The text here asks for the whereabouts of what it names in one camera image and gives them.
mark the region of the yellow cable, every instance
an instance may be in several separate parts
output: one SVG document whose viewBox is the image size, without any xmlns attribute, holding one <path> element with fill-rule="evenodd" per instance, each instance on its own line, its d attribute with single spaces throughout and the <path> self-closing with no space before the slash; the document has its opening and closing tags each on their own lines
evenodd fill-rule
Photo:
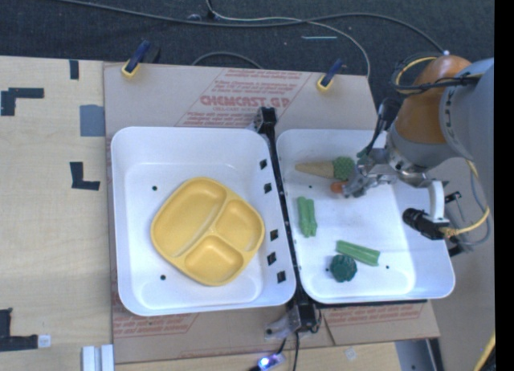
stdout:
<svg viewBox="0 0 514 371">
<path fill-rule="evenodd" d="M 489 338 L 489 341 L 487 342 L 485 348 L 483 349 L 483 353 L 479 358 L 479 361 L 476 363 L 475 368 L 473 371 L 480 371 L 485 364 L 485 361 L 489 358 L 489 355 L 491 355 L 492 350 L 496 347 L 496 330 L 492 331 L 492 335 Z"/>
<path fill-rule="evenodd" d="M 478 178 L 479 174 L 478 174 L 478 171 L 476 170 L 475 164 L 473 164 L 469 160 L 466 160 L 466 163 L 469 166 L 469 168 L 471 169 L 471 171 L 473 172 L 473 174 L 475 175 L 475 177 Z M 450 228 L 450 227 L 445 226 L 445 227 L 439 228 L 439 230 L 442 233 L 444 233 L 447 238 L 454 237 L 454 236 L 462 234 L 462 233 L 467 233 L 468 231 L 474 230 L 478 226 L 481 226 L 487 219 L 488 215 L 489 215 L 489 207 L 486 207 L 480 220 L 475 222 L 474 224 L 471 224 L 470 226 L 466 226 L 464 228 Z"/>
<path fill-rule="evenodd" d="M 433 60 L 433 59 L 437 59 L 438 57 L 435 57 L 435 56 L 427 56 L 427 57 L 420 57 L 419 59 L 415 59 L 413 61 L 411 61 L 410 63 L 406 64 L 404 68 L 402 68 L 400 70 L 400 72 L 398 73 L 398 75 L 396 76 L 396 79 L 394 81 L 394 84 L 395 85 L 400 85 L 400 79 L 402 78 L 402 75 L 407 71 L 409 70 L 411 67 L 415 66 L 416 64 L 419 64 L 419 63 L 423 63 L 425 61 L 429 61 L 429 60 Z M 466 78 L 468 79 L 471 79 L 471 78 L 480 78 L 482 77 L 483 73 L 475 73 L 475 74 L 468 74 L 466 75 Z M 438 84 L 439 87 L 444 87 L 445 83 L 450 83 L 452 81 L 454 81 L 455 79 L 440 79 L 440 80 L 443 80 L 443 81 L 435 81 L 433 84 Z M 419 94 L 421 92 L 421 88 L 413 88 L 413 89 L 410 89 L 410 90 L 397 90 L 397 92 L 401 93 L 401 94 Z"/>
</svg>

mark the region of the table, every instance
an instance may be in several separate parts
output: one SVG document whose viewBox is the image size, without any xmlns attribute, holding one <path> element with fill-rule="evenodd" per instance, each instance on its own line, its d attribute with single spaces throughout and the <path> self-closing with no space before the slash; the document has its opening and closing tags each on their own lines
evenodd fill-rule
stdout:
<svg viewBox="0 0 514 371">
<path fill-rule="evenodd" d="M 82 137 L 80 106 L 104 105 L 103 67 L 61 59 L 0 58 L 0 88 L 43 88 L 0 117 L 0 309 L 11 335 L 48 334 L 51 347 L 0 353 L 0 369 L 80 369 L 80 350 L 112 343 L 105 138 Z M 71 162 L 98 190 L 71 188 Z M 400 369 L 393 342 L 301 349 L 298 369 Z M 294 355 L 287 351 L 289 369 Z M 261 353 L 173 361 L 173 369 L 249 369 Z M 116 369 L 169 369 L 170 363 Z"/>
</svg>

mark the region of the white tray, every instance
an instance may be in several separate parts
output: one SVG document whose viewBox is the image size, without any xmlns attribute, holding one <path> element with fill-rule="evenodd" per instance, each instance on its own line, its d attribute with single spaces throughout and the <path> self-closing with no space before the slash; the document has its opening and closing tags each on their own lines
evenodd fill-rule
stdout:
<svg viewBox="0 0 514 371">
<path fill-rule="evenodd" d="M 277 141 L 286 202 L 304 290 L 323 304 L 351 304 L 443 298 L 455 276 L 444 241 L 432 241 L 409 228 L 402 213 L 429 210 L 429 194 L 403 182 L 368 190 L 364 197 L 331 192 L 332 181 L 295 170 L 299 162 L 356 158 L 373 132 L 361 130 L 288 130 Z M 379 140 L 377 147 L 383 146 Z M 300 231 L 296 199 L 312 198 L 318 224 L 315 237 Z M 355 277 L 338 283 L 327 271 L 342 239 L 381 252 L 379 267 L 357 263 Z"/>
<path fill-rule="evenodd" d="M 233 128 L 130 127 L 116 133 L 111 150 L 118 289 L 128 310 L 157 316 L 268 307 L 291 299 L 296 279 L 267 142 L 259 134 Z M 155 213 L 192 177 L 221 182 L 264 220 L 262 246 L 227 285 L 197 283 L 151 243 Z M 266 192 L 268 184 L 271 191 Z"/>
</svg>

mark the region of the wire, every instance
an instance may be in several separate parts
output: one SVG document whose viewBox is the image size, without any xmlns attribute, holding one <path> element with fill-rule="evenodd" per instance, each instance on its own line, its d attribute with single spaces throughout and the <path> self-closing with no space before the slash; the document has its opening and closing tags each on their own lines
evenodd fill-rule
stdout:
<svg viewBox="0 0 514 371">
<path fill-rule="evenodd" d="M 279 350 L 276 352 L 276 355 L 279 355 L 284 350 L 284 346 L 286 345 L 286 340 L 287 340 L 287 338 L 284 338 Z"/>
<path fill-rule="evenodd" d="M 316 334 L 318 331 L 320 331 L 321 323 L 323 322 L 323 313 L 321 312 L 321 309 L 318 308 L 318 319 L 316 320 L 316 324 L 313 325 L 309 331 L 312 334 Z"/>
<path fill-rule="evenodd" d="M 277 16 L 277 17 L 258 17 L 258 18 L 236 18 L 236 17 L 227 17 L 225 15 L 222 15 L 220 14 L 219 12 L 217 12 L 213 7 L 212 5 L 210 4 L 210 0 L 206 0 L 206 4 L 207 4 L 207 8 L 209 9 L 209 11 L 217 18 L 220 18 L 222 20 L 227 20 L 227 21 L 233 21 L 233 22 L 261 22 L 261 21 L 273 21 L 273 20 L 285 20 L 285 21 L 291 21 L 291 22 L 300 22 L 301 20 L 298 19 L 298 18 L 293 18 L 293 17 L 284 17 L 284 16 Z M 361 44 L 359 44 L 357 42 L 356 39 L 354 39 L 353 37 L 351 37 L 350 35 L 346 34 L 344 31 L 340 31 L 338 29 L 336 29 L 335 27 L 332 27 L 332 26 L 328 26 L 326 24 L 322 24 L 320 22 L 314 22 L 314 21 L 307 21 L 306 22 L 307 24 L 311 24 L 311 25 L 314 25 L 314 26 L 319 26 L 319 27 L 323 27 L 325 29 L 328 29 L 328 30 L 331 30 L 331 31 L 334 31 L 336 32 L 337 34 L 339 35 L 342 35 L 344 37 L 346 37 L 347 39 L 349 39 L 353 44 L 355 44 L 357 46 L 357 48 L 359 50 L 361 50 L 364 58 L 365 58 L 365 61 L 366 61 L 366 67 L 367 67 L 367 73 L 366 73 L 366 77 L 369 78 L 369 75 L 371 74 L 371 62 L 369 61 L 369 57 L 368 57 L 368 54 L 366 53 L 365 49 L 362 47 Z"/>
<path fill-rule="evenodd" d="M 286 19 L 287 21 L 283 22 L 274 22 L 274 23 L 265 23 L 265 24 L 220 24 L 219 22 L 205 22 L 205 21 L 195 21 L 195 20 L 185 20 L 181 18 L 174 18 L 174 17 L 167 17 L 164 15 L 158 15 L 158 14 L 150 14 L 150 13 L 144 13 L 141 11 L 135 11 L 135 10 L 128 10 L 120 7 L 114 7 L 114 6 L 107 6 L 105 4 L 100 4 L 97 2 L 83 2 L 80 0 L 48 0 L 53 2 L 62 2 L 67 4 L 73 4 L 76 6 L 83 6 L 83 7 L 89 7 L 89 8 L 96 8 L 100 10 L 108 10 L 115 13 L 120 14 L 128 14 L 133 15 L 136 17 L 144 17 L 144 18 L 151 18 L 154 20 L 160 20 L 165 22 L 173 22 L 176 24 L 189 24 L 192 26 L 201 26 L 201 27 L 217 27 L 217 28 L 272 28 L 272 27 L 289 27 L 289 26 L 299 26 L 302 24 L 306 24 L 308 22 L 319 22 L 319 21 L 326 21 L 326 20 L 333 20 L 336 18 L 347 18 L 347 17 L 370 17 L 370 18 L 379 18 L 386 21 L 394 22 L 396 24 L 399 24 L 401 26 L 404 26 L 406 28 L 409 28 L 410 30 L 414 31 L 415 33 L 421 35 L 426 41 L 431 43 L 435 48 L 437 48 L 440 51 L 443 51 L 444 49 L 439 46 L 435 40 L 433 40 L 429 35 L 423 33 L 418 28 L 411 26 L 407 22 L 403 22 L 401 20 L 398 20 L 393 17 L 389 17 L 387 15 L 382 14 L 375 14 L 375 13 L 363 13 L 363 12 L 357 12 L 357 13 L 338 13 L 338 14 L 329 14 L 329 15 L 322 15 L 319 17 L 311 17 L 311 18 L 282 18 Z M 266 17 L 266 18 L 257 18 L 257 19 L 248 19 L 252 21 L 268 21 L 273 19 L 280 19 L 279 17 Z"/>
<path fill-rule="evenodd" d="M 412 55 L 408 59 L 405 59 L 399 65 L 397 65 L 391 76 L 391 84 L 393 88 L 400 94 L 412 96 L 414 94 L 421 94 L 428 89 L 431 88 L 445 88 L 449 86 L 455 85 L 467 85 L 467 84 L 476 84 L 483 73 L 470 74 L 465 73 L 460 75 L 459 77 L 442 77 L 434 81 L 433 83 L 424 83 L 424 84 L 415 84 L 415 85 L 403 85 L 400 84 L 400 79 L 402 76 L 410 70 L 412 67 L 420 64 L 426 63 L 427 61 L 434 61 L 439 58 L 440 55 L 422 53 L 417 55 Z"/>
<path fill-rule="evenodd" d="M 496 330 L 493 330 L 491 336 L 489 337 L 489 341 L 485 346 L 482 355 L 480 356 L 479 361 L 476 363 L 473 371 L 481 371 L 483 366 L 485 365 L 487 359 L 491 356 L 493 350 L 496 348 Z"/>
<path fill-rule="evenodd" d="M 298 363 L 298 352 L 300 351 L 300 335 L 295 331 L 296 335 L 296 348 L 295 348 L 295 361 L 292 364 L 292 371 L 296 371 L 296 364 Z"/>
<path fill-rule="evenodd" d="M 381 102 L 380 106 L 378 107 L 377 123 L 375 124 L 375 130 L 373 132 L 373 136 L 371 137 L 371 141 L 357 154 L 357 157 L 366 158 L 369 153 L 371 153 L 371 150 L 373 149 L 378 136 L 380 136 L 383 131 L 388 130 L 393 123 L 396 115 L 398 114 L 400 106 L 400 102 L 393 100 L 391 97 L 386 97 Z"/>
<path fill-rule="evenodd" d="M 214 55 L 229 55 L 230 57 L 236 57 L 238 59 L 243 59 L 245 60 L 246 62 L 252 64 L 254 67 L 257 67 L 257 68 L 260 68 L 261 70 L 263 70 L 263 66 L 261 66 L 260 64 L 256 63 L 253 59 L 249 59 L 248 57 L 245 57 L 244 55 L 240 55 L 240 54 L 237 54 L 237 53 L 232 53 L 232 52 L 229 52 L 229 51 L 214 51 L 214 52 L 211 52 L 211 53 L 207 53 L 207 54 L 204 54 L 204 55 L 201 55 L 200 57 L 198 57 L 195 61 L 193 61 L 191 63 L 192 66 L 195 66 L 197 65 L 200 61 L 202 61 L 203 59 L 207 59 L 209 57 L 212 57 Z"/>
<path fill-rule="evenodd" d="M 482 203 L 480 202 L 480 200 L 478 198 L 478 195 L 476 193 L 475 178 L 478 178 L 478 171 L 476 170 L 475 165 L 471 161 L 466 160 L 466 163 L 469 166 L 469 168 L 471 169 L 471 189 L 473 191 L 473 196 L 475 197 L 475 200 L 476 200 L 477 204 L 479 205 L 480 209 L 482 210 L 482 213 L 483 213 L 482 217 L 477 222 L 475 222 L 475 223 L 473 223 L 473 224 L 471 224 L 469 226 L 466 226 L 464 228 L 442 227 L 439 230 L 441 232 L 443 232 L 446 235 L 447 238 L 450 238 L 450 237 L 454 237 L 456 235 L 460 235 L 460 234 L 472 231 L 475 228 L 478 228 L 479 226 L 481 226 L 484 222 L 487 222 L 486 234 L 480 240 L 476 240 L 476 241 L 473 241 L 473 242 L 468 242 L 468 241 L 465 241 L 465 240 L 462 241 L 462 243 L 464 245 L 467 245 L 467 246 L 477 246 L 479 244 L 485 243 L 485 241 L 487 241 L 487 239 L 489 238 L 489 236 L 491 234 L 491 227 L 489 225 L 489 221 L 487 220 L 487 217 L 489 216 L 490 213 L 489 213 L 489 207 L 488 206 L 484 207 L 482 205 Z"/>
</svg>

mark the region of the cardboard surface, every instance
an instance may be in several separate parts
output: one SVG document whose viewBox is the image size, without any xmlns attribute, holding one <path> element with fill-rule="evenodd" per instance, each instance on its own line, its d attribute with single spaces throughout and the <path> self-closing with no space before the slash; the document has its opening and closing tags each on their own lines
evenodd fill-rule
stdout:
<svg viewBox="0 0 514 371">
<path fill-rule="evenodd" d="M 297 369 L 343 369 L 344 371 L 401 371 L 402 367 L 396 351 L 396 343 L 360 344 L 354 346 L 333 346 L 304 349 L 304 339 L 300 339 Z M 295 358 L 294 347 L 284 347 L 282 354 L 286 361 L 273 371 L 290 371 Z M 190 371 L 208 369 L 209 371 L 242 371 L 254 367 L 262 353 L 226 355 L 220 357 L 199 357 L 173 361 L 150 361 L 116 365 L 116 371 Z"/>
<path fill-rule="evenodd" d="M 121 67 L 104 66 L 116 363 L 275 350 L 279 342 L 266 340 L 264 330 L 285 307 L 151 318 L 134 316 L 123 307 L 116 284 L 110 141 L 118 130 L 134 125 L 245 128 L 260 106 L 276 108 L 277 136 L 291 128 L 373 129 L 376 112 L 366 78 L 337 75 L 332 88 L 320 94 L 320 73 L 142 65 L 127 80 Z M 302 347 L 426 338 L 438 332 L 430 302 L 330 308 L 324 310 L 319 332 L 303 336 Z"/>
</svg>

